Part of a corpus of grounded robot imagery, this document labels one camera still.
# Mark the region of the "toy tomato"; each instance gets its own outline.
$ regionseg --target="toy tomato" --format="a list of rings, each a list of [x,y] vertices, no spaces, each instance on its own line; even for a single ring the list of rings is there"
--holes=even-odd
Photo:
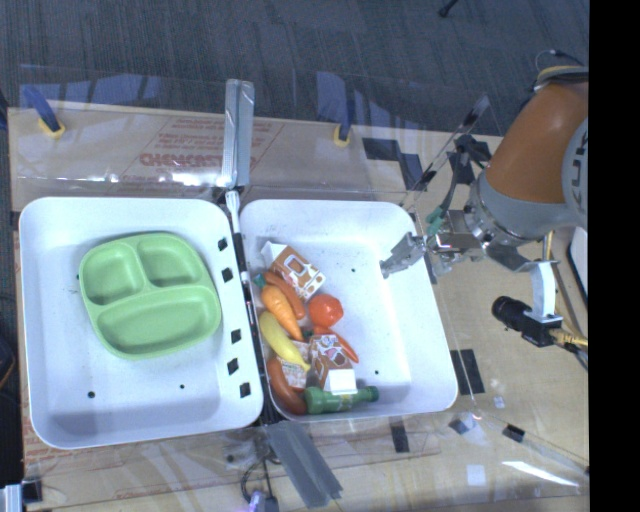
[[[322,327],[331,327],[344,315],[340,301],[328,293],[314,295],[307,305],[311,321]]]

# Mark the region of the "table surface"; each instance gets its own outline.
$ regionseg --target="table surface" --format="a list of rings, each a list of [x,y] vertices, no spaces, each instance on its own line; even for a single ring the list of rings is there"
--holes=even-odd
[[[91,126],[114,113],[126,115],[135,124],[150,112],[173,112],[157,106],[97,107],[97,112],[91,112],[95,116]],[[74,133],[71,112],[81,112],[87,118],[90,109],[64,102],[57,108],[61,116],[69,115],[67,136],[79,136],[78,131]],[[18,126],[19,116],[25,113],[28,112],[15,109],[10,123],[13,119],[14,126]],[[180,116],[215,124],[220,122],[221,113],[182,112]],[[108,120],[113,126],[122,127],[117,120]],[[424,169],[451,136],[419,128],[355,124],[348,143],[342,144],[335,137],[337,126],[326,121],[256,118],[252,186],[245,189],[243,201],[262,196],[309,195],[398,203],[405,197],[403,169],[406,171],[407,162],[417,159]],[[11,153],[16,211],[38,196],[66,193],[64,188],[55,188],[60,185],[59,179],[51,180],[53,188],[47,188],[46,180],[40,179],[43,173],[60,177],[60,173],[72,172],[74,162],[90,160],[90,155],[77,156],[82,155],[83,147],[92,144],[93,139],[85,137],[79,138],[75,160],[68,153],[59,153],[57,160],[30,167],[35,161],[33,154],[20,148],[34,133],[37,132],[31,132],[28,126],[23,131],[10,131],[10,143],[14,150],[18,148]],[[501,140],[498,136],[475,137],[486,142],[492,152]],[[120,140],[122,158],[126,158],[126,144]],[[392,148],[391,153],[374,154],[371,145],[376,143],[379,148]],[[215,146],[215,141],[212,144],[207,151],[219,152],[220,146]],[[106,158],[100,155],[97,165],[108,163],[109,158],[117,159],[118,155],[117,151]],[[69,166],[63,169],[65,160]],[[135,174],[135,169],[128,169]],[[29,179],[38,173],[37,183]],[[324,179],[318,180],[318,173]],[[444,166],[428,190],[416,196],[411,213],[416,216],[418,232],[425,229],[426,214],[446,194],[450,174]],[[88,192],[81,188],[78,193]],[[118,191],[112,188],[109,192],[100,189],[90,193],[117,195]],[[460,208],[467,193],[468,187],[459,186],[452,207]],[[553,238],[552,257],[558,260],[557,306],[565,325],[571,324],[586,337],[587,308],[567,258],[572,233],[571,229],[558,230]],[[15,249],[15,261],[19,262],[17,233]],[[529,244],[521,252],[530,259],[540,258],[542,244]],[[18,285],[20,270],[16,263]],[[461,362],[459,382],[463,386],[457,401],[440,413],[358,421],[336,419],[306,427],[343,487],[342,497],[321,510],[420,510],[430,506],[462,511],[470,504],[489,507],[492,503],[511,503],[507,508],[516,510],[513,500],[521,500],[520,506],[526,507],[531,499],[549,497],[564,500],[564,504],[571,502],[574,510],[587,510],[588,373],[574,355],[556,346],[537,348],[519,333],[506,330],[490,313],[491,304],[501,295],[531,303],[528,274],[511,273],[489,260],[465,261],[440,276],[433,289],[452,357]],[[20,286],[18,295],[20,303]],[[206,510],[213,499],[221,509],[246,507],[240,480],[256,460],[254,442],[263,435],[261,427],[78,451],[54,449],[44,444],[30,425],[22,326],[20,348],[25,471],[27,479],[38,480],[42,489],[42,500],[29,504],[29,510],[96,510],[97,503],[101,510],[128,506],[132,510]],[[397,449],[392,433],[400,433],[405,450]],[[304,509],[282,467],[269,463],[268,468],[280,509]],[[260,470],[250,475],[248,488],[266,489]]]

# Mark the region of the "toy bottle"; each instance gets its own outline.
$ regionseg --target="toy bottle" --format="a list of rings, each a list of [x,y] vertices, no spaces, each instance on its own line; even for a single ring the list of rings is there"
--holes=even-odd
[[[375,402],[379,396],[376,386],[361,388],[352,395],[334,395],[315,386],[304,390],[304,399],[307,402],[307,412],[309,414],[348,411],[358,402]]]

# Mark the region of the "white tray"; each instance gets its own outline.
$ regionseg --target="white tray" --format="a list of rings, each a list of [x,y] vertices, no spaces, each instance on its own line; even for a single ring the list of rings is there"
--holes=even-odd
[[[240,428],[258,417],[264,397],[230,226],[217,206],[43,198],[25,207],[19,230],[31,421],[46,443],[69,449],[160,439]],[[147,231],[175,233],[196,248],[218,291],[222,324],[193,347],[131,361],[101,345],[77,274],[92,247]],[[234,277],[225,282],[227,268]],[[241,396],[241,387],[250,393]]]
[[[279,407],[285,417],[326,421],[451,406],[458,383],[425,262],[387,279],[380,271],[401,238],[416,234],[406,211],[385,202],[257,200],[242,210],[240,225],[252,277],[265,270],[260,250],[268,240],[292,246],[326,275],[321,291],[338,297],[345,311],[335,330],[360,358],[358,387],[380,391],[377,402],[349,412],[296,416]],[[257,286],[252,292],[260,312]]]

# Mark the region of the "green divided plate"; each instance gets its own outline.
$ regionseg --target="green divided plate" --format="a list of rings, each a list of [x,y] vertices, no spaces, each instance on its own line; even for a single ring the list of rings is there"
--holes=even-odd
[[[104,346],[126,359],[169,354],[212,335],[220,299],[195,249],[170,233],[113,240],[80,262],[80,289]]]

